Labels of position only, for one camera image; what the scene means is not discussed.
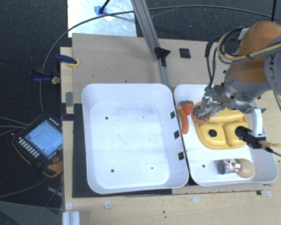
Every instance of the plastic tray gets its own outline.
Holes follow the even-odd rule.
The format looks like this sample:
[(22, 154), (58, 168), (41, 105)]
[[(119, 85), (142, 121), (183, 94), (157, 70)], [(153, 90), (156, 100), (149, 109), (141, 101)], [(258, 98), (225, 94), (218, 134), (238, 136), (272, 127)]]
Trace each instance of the plastic tray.
[(82, 91), (87, 178), (100, 194), (178, 188), (189, 171), (171, 90), (90, 84)]
[[(192, 100), (194, 103), (200, 102), (205, 87), (206, 85), (189, 84), (177, 86), (174, 91), (176, 104), (184, 100)], [(247, 119), (248, 121), (251, 120), (249, 115), (247, 115)], [(183, 140), (192, 179), (199, 185), (215, 186), (247, 182), (271, 182), (277, 178), (278, 168), (271, 153), (264, 150), (253, 150), (249, 146), (230, 150), (208, 149), (201, 144), (190, 116), (188, 116), (188, 120), (189, 132), (183, 135)], [(255, 167), (254, 176), (250, 179), (243, 179), (235, 173), (219, 174), (217, 170), (218, 160), (229, 158), (250, 160)]]

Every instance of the black mat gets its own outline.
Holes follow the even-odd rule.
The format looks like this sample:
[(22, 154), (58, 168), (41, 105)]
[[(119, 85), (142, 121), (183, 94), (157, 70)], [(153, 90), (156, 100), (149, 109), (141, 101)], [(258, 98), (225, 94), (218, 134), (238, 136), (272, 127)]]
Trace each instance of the black mat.
[(86, 174), (85, 142), (83, 129), (82, 105), (74, 105), (74, 145), (73, 145), (73, 197), (103, 197), (128, 195), (169, 195), (171, 189), (148, 190), (138, 192), (101, 195), (90, 189)]

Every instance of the blue clamp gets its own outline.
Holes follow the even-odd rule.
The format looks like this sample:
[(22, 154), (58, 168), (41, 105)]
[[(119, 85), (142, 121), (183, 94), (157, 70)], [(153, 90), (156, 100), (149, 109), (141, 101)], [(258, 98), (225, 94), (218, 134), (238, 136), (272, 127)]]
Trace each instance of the blue clamp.
[(80, 64), (80, 61), (78, 59), (59, 54), (56, 54), (54, 56), (54, 60), (57, 62), (66, 62), (69, 67), (78, 67)]
[(54, 77), (60, 77), (60, 73), (37, 69), (30, 71), (30, 78), (36, 82), (52, 81)]

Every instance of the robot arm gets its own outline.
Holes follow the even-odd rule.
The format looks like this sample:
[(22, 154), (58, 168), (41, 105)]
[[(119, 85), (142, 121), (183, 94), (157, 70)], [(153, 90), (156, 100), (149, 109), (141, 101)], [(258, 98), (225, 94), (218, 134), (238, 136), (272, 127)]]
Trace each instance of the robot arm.
[[(224, 108), (250, 113), (254, 109), (250, 102), (259, 98), (265, 91), (274, 90), (281, 95), (280, 44), (281, 26), (264, 21), (250, 27), (234, 55), (236, 59), (231, 59), (234, 61), (230, 62), (224, 82), (213, 86), (209, 96), (202, 98), (200, 116), (209, 113), (214, 116)], [(223, 60), (225, 56), (221, 53), (220, 46), (219, 42), (217, 51)], [(265, 52), (251, 56), (260, 50)], [(245, 59), (237, 61), (237, 57), (243, 54)]]

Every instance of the carrot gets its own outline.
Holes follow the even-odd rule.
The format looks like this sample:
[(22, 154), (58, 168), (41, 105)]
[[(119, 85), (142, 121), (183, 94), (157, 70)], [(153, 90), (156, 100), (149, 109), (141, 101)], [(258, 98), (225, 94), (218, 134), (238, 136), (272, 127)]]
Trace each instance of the carrot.
[(180, 102), (180, 105), (187, 116), (191, 114), (192, 109), (194, 107), (194, 104), (192, 101), (188, 101), (188, 100), (182, 101), (182, 102)]
[(187, 115), (182, 108), (178, 109), (178, 114), (179, 114), (179, 116), (181, 118), (181, 122), (182, 122), (182, 134), (187, 134), (188, 128), (189, 128)]

